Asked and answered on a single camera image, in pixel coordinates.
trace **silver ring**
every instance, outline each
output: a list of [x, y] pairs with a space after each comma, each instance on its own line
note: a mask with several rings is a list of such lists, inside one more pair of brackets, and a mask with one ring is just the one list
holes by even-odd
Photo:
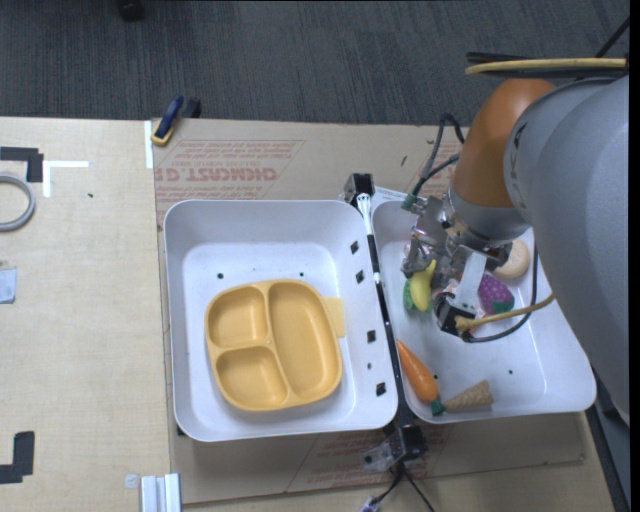
[[11, 174], [0, 174], [0, 183], [10, 183], [18, 188], [21, 188], [29, 199], [27, 209], [22, 215], [20, 215], [20, 217], [9, 222], [0, 222], [0, 232], [14, 231], [24, 226], [33, 215], [33, 211], [36, 207], [36, 196], [33, 193], [33, 189], [26, 181], [21, 180], [20, 178], [16, 178]]

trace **toy carrot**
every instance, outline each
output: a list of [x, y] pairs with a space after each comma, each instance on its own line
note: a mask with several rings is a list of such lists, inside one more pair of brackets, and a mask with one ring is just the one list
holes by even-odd
[[440, 391], [435, 377], [418, 357], [409, 350], [404, 343], [396, 340], [398, 357], [416, 396], [423, 402], [431, 402], [431, 412], [434, 416], [442, 414], [445, 407], [440, 402]]

